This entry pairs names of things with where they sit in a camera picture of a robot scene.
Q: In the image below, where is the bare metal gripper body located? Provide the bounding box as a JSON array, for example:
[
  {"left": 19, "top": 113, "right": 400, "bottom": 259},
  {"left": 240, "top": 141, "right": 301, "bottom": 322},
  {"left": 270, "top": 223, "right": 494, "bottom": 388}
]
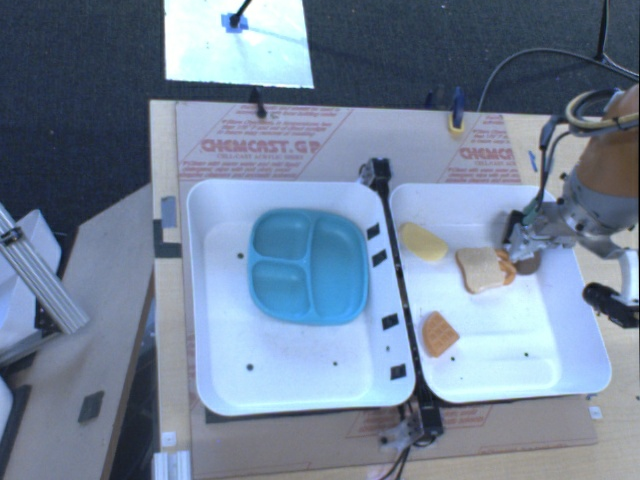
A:
[{"left": 519, "top": 201, "right": 584, "bottom": 252}]

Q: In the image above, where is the brown round toy biscuit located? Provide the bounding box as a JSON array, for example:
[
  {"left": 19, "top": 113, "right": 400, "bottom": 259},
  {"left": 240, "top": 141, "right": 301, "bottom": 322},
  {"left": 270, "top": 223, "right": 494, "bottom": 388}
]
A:
[{"left": 514, "top": 252, "right": 543, "bottom": 277}]

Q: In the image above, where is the beige toy bread slice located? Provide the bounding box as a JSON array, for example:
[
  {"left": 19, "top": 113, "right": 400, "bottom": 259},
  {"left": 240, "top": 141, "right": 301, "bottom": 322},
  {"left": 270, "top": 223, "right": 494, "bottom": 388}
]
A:
[{"left": 454, "top": 246, "right": 507, "bottom": 295}]

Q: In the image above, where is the pale yellow toy potato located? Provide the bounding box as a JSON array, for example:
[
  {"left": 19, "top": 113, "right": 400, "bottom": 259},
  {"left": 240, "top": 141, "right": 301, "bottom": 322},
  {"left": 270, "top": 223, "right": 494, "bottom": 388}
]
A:
[{"left": 397, "top": 221, "right": 450, "bottom": 264}]

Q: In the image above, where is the white plastic tray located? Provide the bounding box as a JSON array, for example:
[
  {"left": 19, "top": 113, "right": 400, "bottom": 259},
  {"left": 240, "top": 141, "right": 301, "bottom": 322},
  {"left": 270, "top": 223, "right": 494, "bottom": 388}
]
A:
[
  {"left": 388, "top": 182, "right": 614, "bottom": 405},
  {"left": 185, "top": 177, "right": 418, "bottom": 417}
]

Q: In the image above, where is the orange toy waffle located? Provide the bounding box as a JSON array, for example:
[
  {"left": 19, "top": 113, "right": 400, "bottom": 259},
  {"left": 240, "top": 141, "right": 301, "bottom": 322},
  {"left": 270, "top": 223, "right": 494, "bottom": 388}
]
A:
[{"left": 421, "top": 310, "right": 461, "bottom": 359}]

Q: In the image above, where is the thin black and white rod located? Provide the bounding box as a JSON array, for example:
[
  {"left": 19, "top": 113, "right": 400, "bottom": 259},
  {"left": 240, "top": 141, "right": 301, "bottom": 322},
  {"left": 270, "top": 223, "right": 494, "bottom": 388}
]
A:
[{"left": 377, "top": 182, "right": 434, "bottom": 411}]

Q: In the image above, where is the blue divided plate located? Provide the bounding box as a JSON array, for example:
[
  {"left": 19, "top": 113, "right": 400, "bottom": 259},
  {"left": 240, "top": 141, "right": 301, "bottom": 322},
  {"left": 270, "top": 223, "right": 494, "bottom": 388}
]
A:
[{"left": 247, "top": 207, "right": 370, "bottom": 327}]

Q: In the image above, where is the brown cardboard board red print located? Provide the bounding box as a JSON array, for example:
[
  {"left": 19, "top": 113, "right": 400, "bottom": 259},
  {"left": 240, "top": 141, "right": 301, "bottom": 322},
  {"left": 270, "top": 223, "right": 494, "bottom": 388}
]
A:
[{"left": 174, "top": 100, "right": 599, "bottom": 480}]

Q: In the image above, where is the black cylinder on white bracket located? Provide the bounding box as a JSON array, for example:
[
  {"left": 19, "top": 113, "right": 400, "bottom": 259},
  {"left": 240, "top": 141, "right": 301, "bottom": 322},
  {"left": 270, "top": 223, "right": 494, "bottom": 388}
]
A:
[{"left": 582, "top": 248, "right": 640, "bottom": 329}]

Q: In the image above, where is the black block with thin wires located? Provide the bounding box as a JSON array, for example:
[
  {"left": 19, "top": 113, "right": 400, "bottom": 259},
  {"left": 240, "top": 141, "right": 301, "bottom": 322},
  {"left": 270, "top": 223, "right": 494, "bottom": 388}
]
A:
[
  {"left": 416, "top": 401, "right": 446, "bottom": 440},
  {"left": 358, "top": 156, "right": 394, "bottom": 189}
]

